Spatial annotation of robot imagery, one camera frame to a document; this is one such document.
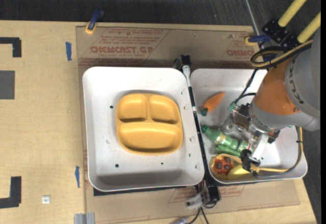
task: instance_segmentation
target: white tray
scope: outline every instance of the white tray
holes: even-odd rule
[[[248,69],[197,69],[191,74],[191,83],[193,87],[196,108],[198,112],[202,109],[204,102],[214,94],[224,91],[225,96],[218,107],[209,112],[207,116],[198,113],[201,125],[217,127],[221,126],[230,112],[228,106],[236,99],[245,88],[247,81],[251,77],[253,70]],[[256,92],[266,74],[265,70],[259,70],[256,73],[253,83],[249,87],[247,93]],[[239,104],[250,103],[252,97],[246,97],[239,101]],[[232,137],[240,139],[244,133],[234,131],[230,134]],[[211,157],[216,156],[214,144],[205,135],[202,134],[207,161]],[[267,144],[261,158],[261,166],[263,167],[280,167],[289,168],[293,166],[297,159],[298,144],[297,132],[295,127],[286,127],[281,130],[279,137],[272,144]],[[253,181],[270,181],[280,179],[302,178],[307,173],[307,162],[303,155],[300,164],[292,171],[277,177],[264,177],[248,179],[245,181],[221,181],[213,178],[223,184],[248,183]]]
[[[204,177],[202,155],[184,75],[172,68],[93,67],[83,75],[88,173],[101,191],[191,186]],[[131,93],[156,93],[178,105],[183,143],[167,155],[127,152],[116,135],[116,107]]]

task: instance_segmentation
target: black tape mark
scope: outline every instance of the black tape mark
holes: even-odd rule
[[[0,70],[0,99],[15,99],[15,71]]]
[[[21,176],[11,177],[9,198],[0,199],[0,209],[19,207],[21,203]]]
[[[12,44],[12,57],[21,58],[21,40],[20,38],[2,38],[0,44]]]

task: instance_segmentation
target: yellow plastic tray insert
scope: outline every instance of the yellow plastic tray insert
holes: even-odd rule
[[[128,152],[143,155],[168,154],[183,140],[177,104],[163,95],[129,94],[122,97],[116,113],[117,137]]]

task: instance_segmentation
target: wooden table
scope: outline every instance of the wooden table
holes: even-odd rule
[[[15,71],[15,99],[0,100],[0,161],[3,164],[0,199],[9,197],[10,178],[21,177],[21,203],[19,207],[0,209],[3,223],[73,223],[76,213],[87,211],[81,170],[84,160],[75,31],[76,26],[85,25],[0,21],[0,37],[19,37],[22,45],[19,58],[13,57],[10,44],[0,44],[0,70]],[[103,23],[101,26],[122,25]],[[216,29],[215,26],[175,27]],[[67,58],[66,42],[71,43],[71,61]],[[80,171],[80,187],[76,167]],[[208,214],[207,218],[210,223],[316,223],[303,181],[299,179],[294,183],[300,205]],[[45,195],[50,195],[49,204],[42,203]],[[175,218],[148,223],[173,220]],[[204,223],[204,219],[200,217],[196,223]]]

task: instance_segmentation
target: cardboard surface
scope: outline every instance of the cardboard surface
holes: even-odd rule
[[[182,54],[191,56],[192,68],[251,68],[258,45],[248,46],[246,27],[239,31],[98,27],[94,34],[78,27],[78,66],[171,67]]]
[[[74,214],[92,210],[95,211],[97,223],[137,220],[143,223],[143,219],[193,214],[194,212],[188,213],[184,203],[180,201],[192,194],[191,188],[160,191],[156,195],[144,192],[140,195],[124,194],[97,198],[91,196],[92,187],[83,178],[82,125],[84,126],[85,122],[80,116],[76,49],[76,27],[85,25],[86,23],[78,22],[0,21],[0,37],[19,37],[22,40],[21,58],[12,57],[10,46],[0,45],[0,70],[15,71],[15,99],[0,100],[0,161],[3,164],[0,169],[0,199],[9,196],[11,177],[21,176],[22,179],[21,203],[19,207],[0,209],[1,222],[73,223]],[[148,27],[149,25],[104,23],[100,26]],[[251,29],[249,27],[242,29],[243,27],[169,24],[153,24],[152,27],[179,30],[245,30],[248,32]],[[66,42],[71,44],[70,58]],[[75,175],[76,166],[79,166],[80,188],[78,188]],[[257,198],[255,192],[254,197],[247,187],[241,193],[241,196],[246,194],[243,199],[250,202],[247,206],[255,208],[254,210],[232,211],[232,213],[219,213],[218,215],[208,214],[207,218],[210,223],[220,221],[228,223],[315,223],[302,180],[265,183],[264,185],[266,186],[259,189],[259,192],[264,190],[260,199]],[[240,192],[230,190],[229,195]],[[288,204],[300,204],[279,207],[283,204],[272,198],[268,199],[268,196],[278,198],[277,193],[291,198],[287,201]],[[42,204],[44,195],[50,195],[49,204]],[[260,207],[256,205],[256,202],[264,203],[261,201],[264,196],[266,196],[266,205],[276,208],[256,209]],[[232,208],[233,202],[226,203],[226,200],[238,201],[236,198],[239,197],[224,197],[224,203],[220,202],[219,209],[234,209]],[[160,201],[166,202],[165,205],[168,207],[165,208]],[[151,212],[144,211],[146,207],[149,207]],[[173,211],[178,207],[183,212]],[[128,212],[133,212],[134,215],[130,216]],[[175,218],[149,220],[148,222],[171,223],[173,220]]]

